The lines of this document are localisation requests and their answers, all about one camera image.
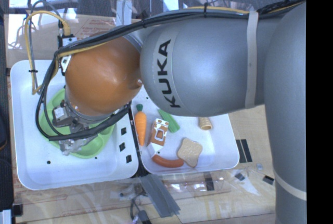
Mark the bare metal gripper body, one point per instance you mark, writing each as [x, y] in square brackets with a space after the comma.
[62, 116]

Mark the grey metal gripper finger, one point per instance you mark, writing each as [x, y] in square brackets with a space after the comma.
[65, 147]
[78, 144]

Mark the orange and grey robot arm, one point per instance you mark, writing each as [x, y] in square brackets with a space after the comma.
[208, 62]

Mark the green divided plate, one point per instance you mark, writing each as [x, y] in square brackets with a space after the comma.
[96, 145]

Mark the white plastic tray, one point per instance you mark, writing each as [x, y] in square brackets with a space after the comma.
[223, 145]
[78, 171]

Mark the orange carrot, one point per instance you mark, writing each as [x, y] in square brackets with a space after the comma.
[141, 124]

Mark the orange and white carton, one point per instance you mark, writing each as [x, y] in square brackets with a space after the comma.
[158, 134]

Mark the orange sausage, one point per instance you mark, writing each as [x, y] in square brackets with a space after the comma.
[167, 162]

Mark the green pea pod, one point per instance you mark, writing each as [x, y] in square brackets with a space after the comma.
[170, 122]

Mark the tan bread slice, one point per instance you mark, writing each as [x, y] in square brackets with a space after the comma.
[190, 152]

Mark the beige ice cream cone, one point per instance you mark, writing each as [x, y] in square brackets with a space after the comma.
[205, 124]

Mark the black cylinder on white bracket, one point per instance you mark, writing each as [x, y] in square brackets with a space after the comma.
[67, 40]

